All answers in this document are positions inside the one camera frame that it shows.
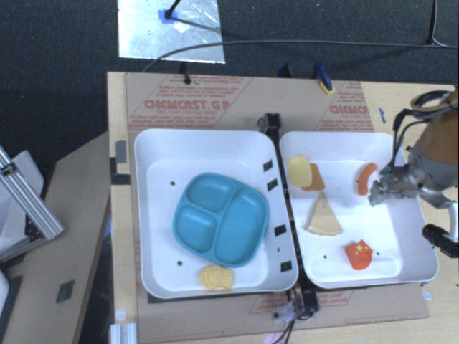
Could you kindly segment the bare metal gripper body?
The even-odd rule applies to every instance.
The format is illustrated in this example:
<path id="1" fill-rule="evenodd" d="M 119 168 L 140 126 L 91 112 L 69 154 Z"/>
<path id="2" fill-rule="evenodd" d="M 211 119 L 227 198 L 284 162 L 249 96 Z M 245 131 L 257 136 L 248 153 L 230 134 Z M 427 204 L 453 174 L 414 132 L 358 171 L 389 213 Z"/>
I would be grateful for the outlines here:
<path id="1" fill-rule="evenodd" d="M 416 166 L 386 166 L 380 171 L 379 199 L 414 198 L 428 193 L 425 174 Z"/>

